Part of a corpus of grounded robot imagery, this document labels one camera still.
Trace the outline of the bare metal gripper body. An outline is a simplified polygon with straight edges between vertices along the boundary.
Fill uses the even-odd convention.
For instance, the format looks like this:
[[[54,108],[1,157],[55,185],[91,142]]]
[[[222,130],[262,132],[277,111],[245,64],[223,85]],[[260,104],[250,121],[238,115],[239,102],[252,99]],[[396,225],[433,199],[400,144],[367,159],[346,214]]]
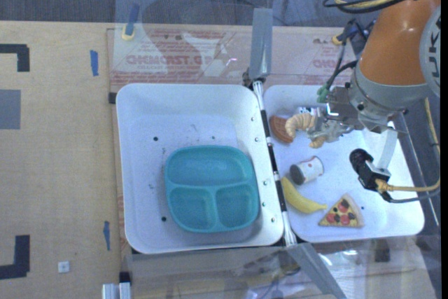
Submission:
[[[382,133],[388,129],[396,112],[371,100],[357,86],[334,87],[327,97],[327,118],[352,126]]]

